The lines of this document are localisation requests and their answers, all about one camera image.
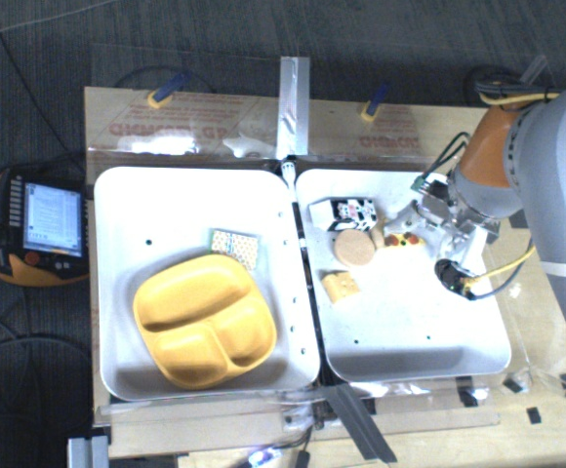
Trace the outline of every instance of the beige round object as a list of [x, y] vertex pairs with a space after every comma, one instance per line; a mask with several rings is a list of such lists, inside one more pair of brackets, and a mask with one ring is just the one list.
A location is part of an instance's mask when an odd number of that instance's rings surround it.
[[374, 243], [365, 232], [347, 229], [335, 240], [335, 257], [348, 267], [358, 267], [370, 263], [374, 257]]

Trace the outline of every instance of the yellow bowl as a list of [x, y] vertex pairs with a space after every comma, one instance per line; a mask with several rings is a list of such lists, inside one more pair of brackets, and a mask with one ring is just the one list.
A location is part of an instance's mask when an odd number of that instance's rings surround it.
[[207, 254], [147, 279], [134, 299], [157, 367], [181, 388], [213, 387], [261, 364], [276, 344], [272, 314], [242, 264]]

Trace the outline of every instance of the black fabric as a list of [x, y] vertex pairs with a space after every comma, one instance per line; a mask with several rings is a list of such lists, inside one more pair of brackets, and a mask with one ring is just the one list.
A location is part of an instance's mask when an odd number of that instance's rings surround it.
[[[0, 24], [100, 1], [0, 0]], [[202, 92], [276, 96], [281, 56], [311, 58], [313, 98], [366, 100], [386, 81], [385, 102], [480, 105], [472, 71], [520, 74], [539, 55], [542, 79], [566, 87], [566, 0], [132, 0], [2, 36], [46, 120], [0, 42], [0, 168], [56, 157], [62, 144], [83, 151], [84, 87], [126, 75], [128, 87], [154, 86], [161, 69], [129, 75], [168, 51], [198, 63], [190, 85]], [[58, 170], [79, 176], [67, 162]], [[24, 291], [0, 281], [0, 320], [20, 336], [90, 350], [89, 303], [88, 282]], [[50, 342], [30, 348], [25, 370], [26, 350], [0, 347], [0, 468], [65, 466], [66, 439], [89, 426], [85, 358]]]

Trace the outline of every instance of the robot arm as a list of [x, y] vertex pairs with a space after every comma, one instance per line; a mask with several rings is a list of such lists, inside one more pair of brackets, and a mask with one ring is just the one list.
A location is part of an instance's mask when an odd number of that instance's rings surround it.
[[521, 109], [492, 106], [445, 183], [425, 182], [414, 201], [384, 226], [431, 225], [444, 235], [435, 271], [445, 286], [467, 274], [459, 254], [472, 231], [497, 234], [499, 223], [523, 209], [558, 304], [566, 320], [566, 91]]

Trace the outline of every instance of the blue clamp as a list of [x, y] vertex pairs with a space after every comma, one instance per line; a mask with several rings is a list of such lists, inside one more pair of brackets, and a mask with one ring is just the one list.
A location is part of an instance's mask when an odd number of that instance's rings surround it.
[[173, 76], [163, 86], [148, 95], [148, 105], [155, 109], [159, 109], [160, 107], [166, 105], [168, 102], [170, 102], [173, 92], [181, 90], [183, 87], [185, 87], [185, 85], [187, 85], [187, 83], [189, 82], [189, 79], [189, 72], [179, 73]]
[[368, 100], [363, 106], [361, 118], [365, 121], [374, 121], [379, 113], [381, 102], [384, 101], [384, 98], [387, 95], [387, 90], [389, 90], [389, 85], [387, 83], [381, 83], [381, 86], [372, 97], [372, 100]]

